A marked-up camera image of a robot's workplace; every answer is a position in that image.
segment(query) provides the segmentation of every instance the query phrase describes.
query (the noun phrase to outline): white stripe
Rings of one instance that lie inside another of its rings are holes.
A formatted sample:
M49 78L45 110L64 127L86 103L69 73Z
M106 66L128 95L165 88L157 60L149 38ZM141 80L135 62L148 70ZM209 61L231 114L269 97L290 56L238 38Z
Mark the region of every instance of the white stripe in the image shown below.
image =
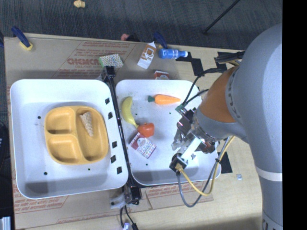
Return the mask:
M283 181L283 173L274 173L274 172L264 171L262 169L259 169L257 166L256 166L256 171L260 177L267 179L269 181L274 181L274 182Z

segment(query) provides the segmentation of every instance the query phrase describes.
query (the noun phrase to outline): white plastic tray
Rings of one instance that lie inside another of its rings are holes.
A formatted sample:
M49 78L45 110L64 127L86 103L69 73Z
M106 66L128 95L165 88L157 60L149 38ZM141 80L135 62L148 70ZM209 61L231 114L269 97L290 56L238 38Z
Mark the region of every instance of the white plastic tray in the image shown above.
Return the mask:
M171 144L177 131L177 122L181 118L181 115L175 111L180 103L156 105L153 102L149 103L147 98L149 95L166 94L181 98L183 101L191 85L191 82L185 80L122 80L117 84L116 95L119 108L121 109L121 104L126 97L132 96L131 111L137 124L151 122L155 125L155 134L149 140L155 143L157 148L151 157L146 159L129 146L137 131L133 125L122 119L131 172L138 183L144 186L177 183L176 174L169 168L169 164L176 153L172 150ZM194 86L190 97L198 91L198 88ZM197 108L200 103L201 98L197 97L186 108ZM198 151L195 154L196 158L189 161L185 171L193 181L207 180L215 158L218 157L217 152L215 150L211 154L204 154Z
M44 134L45 116L55 107L68 105L89 106L102 114L109 151L101 161L63 165L50 157ZM101 191L120 188L127 182L128 170L111 93L103 82L19 80L11 87L11 109L16 180L25 197L38 199Z

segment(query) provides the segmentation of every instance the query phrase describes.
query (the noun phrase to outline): table surface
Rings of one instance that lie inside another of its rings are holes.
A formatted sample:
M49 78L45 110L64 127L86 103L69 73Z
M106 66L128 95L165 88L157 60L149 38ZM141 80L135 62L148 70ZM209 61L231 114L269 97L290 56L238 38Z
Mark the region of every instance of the table surface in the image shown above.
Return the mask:
M116 42L125 44L127 42L97 40L99 42ZM136 65L136 62L144 49L145 43L133 42L133 49L129 55L125 57L124 67L119 70L116 76L116 82L122 79L147 79L149 74L154 70L166 70L170 72L173 79L189 80L193 82L195 76L192 71L191 63L175 60L156 60L148 70L143 70ZM169 46L179 50L191 52L193 58L200 58L203 68L215 68L214 57L217 52L236 52L234 50L201 48L192 46ZM9 60L13 58L6 50L6 72L7 84L10 86L14 81L23 78L21 72L26 72L27 66L23 68L16 66L14 62ZM207 74L197 82L200 89L209 88L218 78L219 74ZM215 230L258 230L261 226L261 209L262 196L258 175L255 170L254 161L249 145L241 141L239 138L231 143L228 149L228 157L232 168L232 173L221 174L215 182L213 189L213 200L205 203L199 203L193 208L184 205L176 207L168 207L155 209L150 211L141 211L130 213L131 218L137 223L141 230L156 229L176 229L176 230L196 230L196 229L215 229ZM242 176L242 180L238 180L237 175ZM16 228L22 226L19 217L22 214L15 214ZM59 229L59 225L48 225L34 227L36 230L53 230ZM75 222L62 223L60 229L104 229L104 230L120 230L119 215L87 219Z

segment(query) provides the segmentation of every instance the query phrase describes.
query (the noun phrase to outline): yellow plate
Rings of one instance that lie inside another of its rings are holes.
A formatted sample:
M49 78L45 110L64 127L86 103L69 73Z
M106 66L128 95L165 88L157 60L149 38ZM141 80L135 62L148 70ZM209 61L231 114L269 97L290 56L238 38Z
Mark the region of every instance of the yellow plate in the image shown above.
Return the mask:
M80 115L90 112L94 135L87 132ZM87 164L103 159L109 149L101 114L88 106L64 106L49 111L45 137L50 156L61 164Z

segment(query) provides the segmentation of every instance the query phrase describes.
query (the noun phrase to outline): gray cable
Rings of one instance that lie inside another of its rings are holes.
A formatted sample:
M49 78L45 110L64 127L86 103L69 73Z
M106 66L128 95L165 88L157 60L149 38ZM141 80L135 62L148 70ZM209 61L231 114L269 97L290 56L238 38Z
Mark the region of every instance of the gray cable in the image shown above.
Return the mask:
M217 158L218 160L220 160L221 155L222 155L223 151L225 150L226 144L228 143L229 139L230 139L230 137L228 137L227 140L225 141L225 144L223 145L223 147L222 147L222 149L221 149L220 155L219 155L218 158ZM214 164L214 166L212 167L211 172L210 172L210 175L209 175L209 177L208 177L208 180L207 180L206 185L204 186L202 192L204 192L204 191L206 190L206 188L207 188L207 186L208 186L208 184L209 184L210 178L211 178L211 176L212 176L212 174L213 174L213 172L214 172L214 170L215 170L215 167L216 167L217 165L218 165L218 161L216 161L215 164ZM184 203L187 207L192 208L192 207L194 207L194 206L198 203L198 201L200 200L200 198L201 198L202 195L199 195L198 198L196 199L196 201L195 201L193 204L189 205L189 204L186 202L186 200L185 200L185 198L184 198L184 196L183 196L182 187L181 187L181 181L180 181L180 175L181 175L180 172L177 172L177 173L176 173L181 199L182 199L183 203Z

